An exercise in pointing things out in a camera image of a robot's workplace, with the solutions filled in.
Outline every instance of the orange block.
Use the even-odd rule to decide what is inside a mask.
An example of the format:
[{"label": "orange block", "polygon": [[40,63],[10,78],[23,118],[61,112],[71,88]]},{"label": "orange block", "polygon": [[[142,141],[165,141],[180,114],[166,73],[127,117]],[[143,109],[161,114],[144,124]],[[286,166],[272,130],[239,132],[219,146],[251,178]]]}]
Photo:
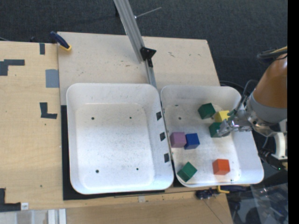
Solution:
[{"label": "orange block", "polygon": [[228,159],[216,159],[213,162],[213,171],[215,175],[225,175],[230,172]]}]

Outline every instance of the blue cube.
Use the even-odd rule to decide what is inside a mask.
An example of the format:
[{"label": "blue cube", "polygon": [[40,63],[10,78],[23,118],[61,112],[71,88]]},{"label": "blue cube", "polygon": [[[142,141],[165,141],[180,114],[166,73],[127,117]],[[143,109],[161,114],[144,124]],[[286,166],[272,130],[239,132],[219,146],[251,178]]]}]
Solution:
[{"label": "blue cube", "polygon": [[186,134],[186,141],[184,149],[194,149],[200,144],[197,133]]}]

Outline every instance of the yellow cube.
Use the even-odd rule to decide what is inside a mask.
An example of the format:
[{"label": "yellow cube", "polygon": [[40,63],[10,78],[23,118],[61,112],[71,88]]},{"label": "yellow cube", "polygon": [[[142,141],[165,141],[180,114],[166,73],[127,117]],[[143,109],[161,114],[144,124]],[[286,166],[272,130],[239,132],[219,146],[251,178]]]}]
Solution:
[{"label": "yellow cube", "polygon": [[223,110],[223,111],[218,111],[216,112],[214,118],[215,118],[215,122],[219,122],[222,123],[223,120],[228,119],[229,110]]}]

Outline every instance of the block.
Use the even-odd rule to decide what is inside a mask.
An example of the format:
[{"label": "block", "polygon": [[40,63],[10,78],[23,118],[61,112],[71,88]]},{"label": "block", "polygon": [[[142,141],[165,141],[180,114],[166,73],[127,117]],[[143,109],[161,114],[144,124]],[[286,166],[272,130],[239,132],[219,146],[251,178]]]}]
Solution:
[{"label": "block", "polygon": [[196,172],[197,169],[190,162],[187,162],[183,168],[177,172],[177,175],[187,182]]},{"label": "block", "polygon": [[230,172],[228,159],[216,159],[213,162],[213,172],[215,175],[225,175]]},{"label": "block", "polygon": [[200,144],[197,133],[186,134],[186,141],[184,149],[195,149]]},{"label": "block", "polygon": [[212,103],[207,103],[199,107],[198,113],[202,119],[207,119],[212,117],[216,113],[216,111]]},{"label": "block", "polygon": [[221,138],[221,136],[218,135],[217,130],[220,129],[221,122],[214,122],[209,126],[210,135],[212,138]]},{"label": "block", "polygon": [[223,120],[225,120],[225,119],[227,120],[229,118],[228,113],[229,113],[229,110],[223,110],[223,111],[216,112],[216,114],[214,115],[215,122],[222,123]]},{"label": "block", "polygon": [[171,147],[184,147],[187,143],[185,132],[173,132],[169,139]]}]

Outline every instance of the green cube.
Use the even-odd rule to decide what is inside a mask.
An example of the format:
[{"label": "green cube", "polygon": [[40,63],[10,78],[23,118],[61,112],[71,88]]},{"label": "green cube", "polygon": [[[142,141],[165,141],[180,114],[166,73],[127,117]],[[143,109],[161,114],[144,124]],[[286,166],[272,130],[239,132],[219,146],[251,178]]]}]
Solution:
[{"label": "green cube", "polygon": [[221,123],[214,122],[209,126],[210,135],[212,138],[220,138],[221,136],[218,135],[217,130],[220,129]]},{"label": "green cube", "polygon": [[183,168],[177,172],[177,175],[186,182],[192,178],[196,172],[197,169],[190,162],[187,162]]},{"label": "green cube", "polygon": [[212,117],[216,111],[212,105],[212,103],[207,103],[199,107],[198,113],[201,116],[202,119],[207,119]]}]

